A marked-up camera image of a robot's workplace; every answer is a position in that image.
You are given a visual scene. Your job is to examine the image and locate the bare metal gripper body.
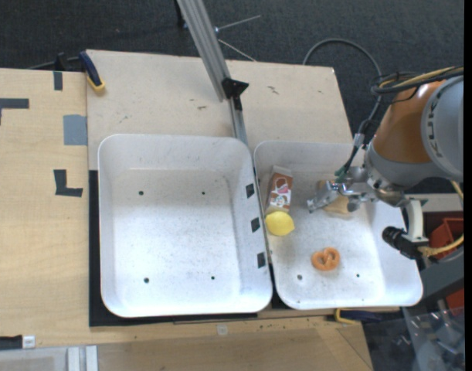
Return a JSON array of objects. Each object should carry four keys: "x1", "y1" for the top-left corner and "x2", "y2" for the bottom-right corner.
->
[{"x1": 334, "y1": 165, "x2": 407, "y2": 209}]

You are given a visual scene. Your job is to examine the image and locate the tan bread slice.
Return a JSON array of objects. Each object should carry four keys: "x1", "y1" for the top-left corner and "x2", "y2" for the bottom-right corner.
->
[{"x1": 315, "y1": 179, "x2": 355, "y2": 219}]

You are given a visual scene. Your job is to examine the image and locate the brown and white carton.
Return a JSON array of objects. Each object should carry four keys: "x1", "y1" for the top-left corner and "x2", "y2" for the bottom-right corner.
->
[{"x1": 263, "y1": 165, "x2": 294, "y2": 213}]

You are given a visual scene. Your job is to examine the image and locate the yellow lemon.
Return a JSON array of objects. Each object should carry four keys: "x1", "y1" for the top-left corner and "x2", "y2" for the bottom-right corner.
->
[{"x1": 264, "y1": 210, "x2": 296, "y2": 237}]

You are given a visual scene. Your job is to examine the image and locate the orange pretzel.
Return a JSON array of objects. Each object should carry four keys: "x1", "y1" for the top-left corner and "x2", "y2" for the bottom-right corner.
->
[{"x1": 311, "y1": 247, "x2": 341, "y2": 274}]

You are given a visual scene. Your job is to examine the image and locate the white plastic tray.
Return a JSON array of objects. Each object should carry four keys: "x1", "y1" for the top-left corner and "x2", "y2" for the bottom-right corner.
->
[
  {"x1": 253, "y1": 141, "x2": 425, "y2": 311},
  {"x1": 97, "y1": 133, "x2": 274, "y2": 319}
]

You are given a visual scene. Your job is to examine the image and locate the black cylinder on white bracket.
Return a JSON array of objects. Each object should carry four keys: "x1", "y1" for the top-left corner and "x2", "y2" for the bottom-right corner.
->
[{"x1": 382, "y1": 198, "x2": 430, "y2": 261}]

